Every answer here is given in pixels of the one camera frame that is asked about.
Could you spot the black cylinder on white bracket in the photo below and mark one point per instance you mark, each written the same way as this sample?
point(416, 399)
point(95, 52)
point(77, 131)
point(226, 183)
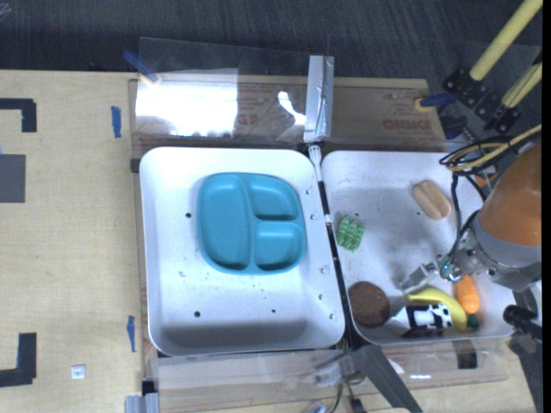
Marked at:
point(518, 316)

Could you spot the tan bread roll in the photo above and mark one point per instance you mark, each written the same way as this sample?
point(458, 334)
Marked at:
point(431, 200)

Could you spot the brown cardboard board, red print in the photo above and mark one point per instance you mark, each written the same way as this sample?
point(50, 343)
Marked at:
point(379, 114)

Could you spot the green grapes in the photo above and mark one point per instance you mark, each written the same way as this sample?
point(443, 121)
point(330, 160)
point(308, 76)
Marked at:
point(350, 233)

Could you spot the black and white carton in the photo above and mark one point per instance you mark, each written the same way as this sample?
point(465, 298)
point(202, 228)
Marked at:
point(430, 316)

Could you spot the yellow banana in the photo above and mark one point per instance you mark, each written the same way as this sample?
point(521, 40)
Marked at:
point(435, 296)

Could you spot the brown biscuit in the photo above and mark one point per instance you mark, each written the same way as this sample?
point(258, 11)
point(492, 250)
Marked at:
point(369, 303)

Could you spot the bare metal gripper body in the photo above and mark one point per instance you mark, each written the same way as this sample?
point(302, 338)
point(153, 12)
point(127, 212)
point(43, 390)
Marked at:
point(482, 264)

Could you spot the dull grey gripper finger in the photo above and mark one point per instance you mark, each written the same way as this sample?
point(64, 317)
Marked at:
point(416, 276)

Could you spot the orange carrot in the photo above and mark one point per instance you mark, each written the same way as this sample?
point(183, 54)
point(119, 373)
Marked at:
point(467, 295)

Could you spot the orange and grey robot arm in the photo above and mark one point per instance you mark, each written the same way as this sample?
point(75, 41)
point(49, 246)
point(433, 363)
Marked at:
point(514, 200)

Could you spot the white plastic tray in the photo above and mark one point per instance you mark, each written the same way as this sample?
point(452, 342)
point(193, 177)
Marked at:
point(387, 179)
point(172, 252)

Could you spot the blue divided plate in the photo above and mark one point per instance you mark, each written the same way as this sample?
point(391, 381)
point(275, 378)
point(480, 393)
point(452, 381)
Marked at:
point(228, 222)

